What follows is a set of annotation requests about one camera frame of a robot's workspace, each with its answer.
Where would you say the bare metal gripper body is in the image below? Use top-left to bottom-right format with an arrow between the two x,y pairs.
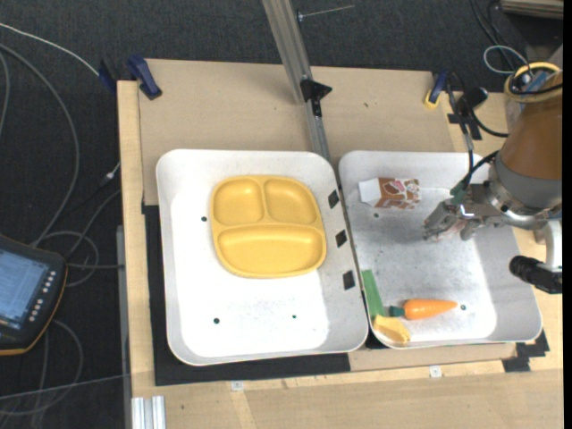
450,180 -> 562,237

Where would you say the white plastic tray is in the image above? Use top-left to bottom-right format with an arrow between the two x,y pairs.
155,148 -> 370,367
338,149 -> 544,350

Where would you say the white and brown carton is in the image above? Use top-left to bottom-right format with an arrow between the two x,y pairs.
357,176 -> 423,211

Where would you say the orange carrot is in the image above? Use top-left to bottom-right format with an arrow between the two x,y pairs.
387,298 -> 460,322

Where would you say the green flat strip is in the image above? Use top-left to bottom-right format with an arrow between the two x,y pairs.
360,269 -> 385,320

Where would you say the yellow crumpled piece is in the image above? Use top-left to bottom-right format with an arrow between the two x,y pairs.
372,314 -> 412,348

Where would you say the yellow divided plate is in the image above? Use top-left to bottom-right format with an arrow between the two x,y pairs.
208,174 -> 329,280

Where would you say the brown cardboard board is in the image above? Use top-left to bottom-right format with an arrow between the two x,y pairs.
136,58 -> 519,373

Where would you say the black cylinder on white bracket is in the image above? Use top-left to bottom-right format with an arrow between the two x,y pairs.
509,219 -> 564,295

